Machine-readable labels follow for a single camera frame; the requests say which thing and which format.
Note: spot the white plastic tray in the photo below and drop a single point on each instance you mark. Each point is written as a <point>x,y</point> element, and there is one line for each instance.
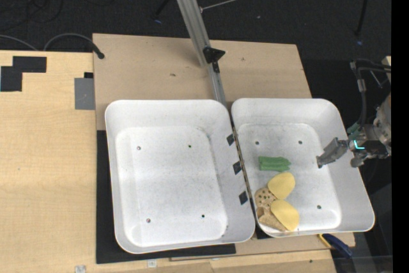
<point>313,176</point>
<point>172,182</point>

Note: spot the green beans bundle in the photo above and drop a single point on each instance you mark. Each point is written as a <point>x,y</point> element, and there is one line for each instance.
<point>274,163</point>

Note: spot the round brown biscuit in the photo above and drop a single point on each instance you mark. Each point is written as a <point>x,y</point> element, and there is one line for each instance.
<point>263,197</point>

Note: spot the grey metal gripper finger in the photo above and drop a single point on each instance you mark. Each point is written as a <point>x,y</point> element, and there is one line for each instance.
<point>326,159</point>
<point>335,144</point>

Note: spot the brown cardboard board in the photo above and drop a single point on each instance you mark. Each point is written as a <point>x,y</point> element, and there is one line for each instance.
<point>153,73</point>

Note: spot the tan bread piece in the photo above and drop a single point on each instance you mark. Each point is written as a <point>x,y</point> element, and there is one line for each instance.
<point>266,220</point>

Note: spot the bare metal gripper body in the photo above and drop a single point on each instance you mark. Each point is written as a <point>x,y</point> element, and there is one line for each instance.
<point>374,145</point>

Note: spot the yellow potato chip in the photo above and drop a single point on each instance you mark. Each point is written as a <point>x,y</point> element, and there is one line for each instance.
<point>285,215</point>
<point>281,185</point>

